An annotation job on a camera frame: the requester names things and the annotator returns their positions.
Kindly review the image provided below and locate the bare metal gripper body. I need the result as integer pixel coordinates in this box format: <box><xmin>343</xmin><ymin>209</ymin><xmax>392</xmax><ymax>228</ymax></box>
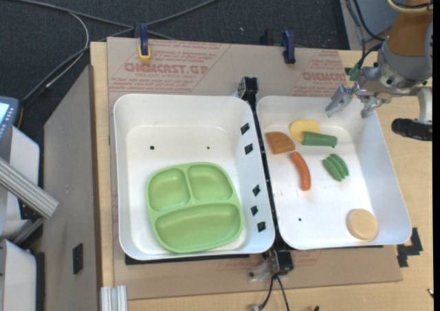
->
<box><xmin>353</xmin><ymin>65</ymin><xmax>430</xmax><ymax>102</ymax></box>

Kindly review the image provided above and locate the green divided plate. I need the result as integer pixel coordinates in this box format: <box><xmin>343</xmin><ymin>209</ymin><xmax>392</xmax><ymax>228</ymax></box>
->
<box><xmin>144</xmin><ymin>161</ymin><xmax>246</xmax><ymax>255</ymax></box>

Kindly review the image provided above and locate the thin black rod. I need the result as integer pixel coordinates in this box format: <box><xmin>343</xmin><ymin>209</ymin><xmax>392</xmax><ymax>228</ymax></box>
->
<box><xmin>252</xmin><ymin>95</ymin><xmax>284</xmax><ymax>253</ymax></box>

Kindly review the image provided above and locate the brown cardboard board red print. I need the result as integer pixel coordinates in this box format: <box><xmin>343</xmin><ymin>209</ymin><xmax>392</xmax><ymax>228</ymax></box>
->
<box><xmin>106</xmin><ymin>36</ymin><xmax>404</xmax><ymax>301</ymax></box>

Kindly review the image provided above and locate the brown toy bread slice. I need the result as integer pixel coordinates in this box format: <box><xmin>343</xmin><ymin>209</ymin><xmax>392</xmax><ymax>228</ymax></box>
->
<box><xmin>265</xmin><ymin>131</ymin><xmax>296</xmax><ymax>156</ymax></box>

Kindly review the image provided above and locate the orange toy sausage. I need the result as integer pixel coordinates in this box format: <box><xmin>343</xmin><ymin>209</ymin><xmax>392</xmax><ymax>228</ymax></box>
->
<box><xmin>289</xmin><ymin>151</ymin><xmax>312</xmax><ymax>192</ymax></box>

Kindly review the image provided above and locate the beige round toy biscuit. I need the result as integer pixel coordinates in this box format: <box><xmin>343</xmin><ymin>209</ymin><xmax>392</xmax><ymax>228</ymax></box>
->
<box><xmin>345</xmin><ymin>208</ymin><xmax>380</xmax><ymax>242</ymax></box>

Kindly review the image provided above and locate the white plastic tray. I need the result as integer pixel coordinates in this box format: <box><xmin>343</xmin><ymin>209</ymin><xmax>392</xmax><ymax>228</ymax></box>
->
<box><xmin>113</xmin><ymin>93</ymin><xmax>276</xmax><ymax>262</ymax></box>
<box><xmin>256</xmin><ymin>95</ymin><xmax>413</xmax><ymax>251</ymax></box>

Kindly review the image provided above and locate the green toy pepper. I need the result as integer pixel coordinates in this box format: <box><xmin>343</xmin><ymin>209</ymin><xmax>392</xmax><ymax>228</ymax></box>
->
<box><xmin>301</xmin><ymin>131</ymin><xmax>338</xmax><ymax>149</ymax></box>

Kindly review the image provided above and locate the green toy pea pod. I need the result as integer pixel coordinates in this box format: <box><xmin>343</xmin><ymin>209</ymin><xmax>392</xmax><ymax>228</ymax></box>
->
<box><xmin>321</xmin><ymin>153</ymin><xmax>351</xmax><ymax>182</ymax></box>

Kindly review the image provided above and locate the yellow round toy slice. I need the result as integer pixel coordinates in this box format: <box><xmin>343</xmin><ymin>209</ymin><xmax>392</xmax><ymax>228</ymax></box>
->
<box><xmin>289</xmin><ymin>118</ymin><xmax>322</xmax><ymax>144</ymax></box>

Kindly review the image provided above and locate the black cylinder on white bracket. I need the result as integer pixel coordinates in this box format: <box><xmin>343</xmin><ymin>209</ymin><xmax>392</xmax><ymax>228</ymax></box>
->
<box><xmin>390</xmin><ymin>86</ymin><xmax>434</xmax><ymax>142</ymax></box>

